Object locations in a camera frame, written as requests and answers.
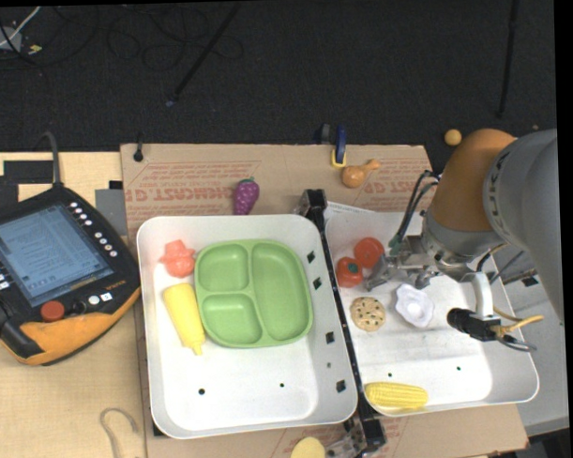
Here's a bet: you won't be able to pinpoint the orange toy figure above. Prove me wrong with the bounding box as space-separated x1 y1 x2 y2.
158 237 198 280

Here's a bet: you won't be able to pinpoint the black cylinder on white bracket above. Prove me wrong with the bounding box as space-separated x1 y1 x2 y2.
445 270 504 344

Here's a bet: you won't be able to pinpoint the purple grapes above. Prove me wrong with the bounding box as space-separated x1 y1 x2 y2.
232 176 262 217

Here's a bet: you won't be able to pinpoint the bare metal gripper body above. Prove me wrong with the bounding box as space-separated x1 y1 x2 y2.
385 234 461 280

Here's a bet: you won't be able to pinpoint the yellow corn cob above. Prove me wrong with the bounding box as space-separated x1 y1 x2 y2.
362 379 430 412

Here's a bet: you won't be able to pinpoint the brown cardboard board red print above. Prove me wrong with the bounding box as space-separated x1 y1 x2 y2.
118 129 531 458

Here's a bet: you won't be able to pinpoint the white fried egg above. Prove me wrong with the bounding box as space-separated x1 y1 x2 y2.
393 282 436 330

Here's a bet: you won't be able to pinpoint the red tomato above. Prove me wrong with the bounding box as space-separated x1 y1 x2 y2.
353 236 386 269

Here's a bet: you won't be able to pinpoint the yellow oval toy food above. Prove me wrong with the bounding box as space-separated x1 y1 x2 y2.
285 435 327 458

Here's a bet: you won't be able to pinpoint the green divided plate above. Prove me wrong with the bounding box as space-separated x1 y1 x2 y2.
192 237 316 351

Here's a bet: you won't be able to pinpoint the brown chocolate chip biscuit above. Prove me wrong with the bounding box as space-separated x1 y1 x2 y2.
348 295 387 335

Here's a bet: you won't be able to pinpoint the brown chicken drumstick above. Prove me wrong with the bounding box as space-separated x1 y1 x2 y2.
339 157 383 191

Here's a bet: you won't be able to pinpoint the yellow squeeze bottle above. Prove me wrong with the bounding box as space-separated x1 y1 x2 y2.
161 282 208 359

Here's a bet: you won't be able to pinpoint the white plastic tray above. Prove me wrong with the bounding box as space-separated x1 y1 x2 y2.
135 209 361 441
322 193 541 420

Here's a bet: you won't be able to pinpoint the thin black rod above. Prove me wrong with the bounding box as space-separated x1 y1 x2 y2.
308 205 377 433

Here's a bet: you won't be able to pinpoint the red pepper with green stem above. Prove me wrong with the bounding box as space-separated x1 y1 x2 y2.
335 255 366 290

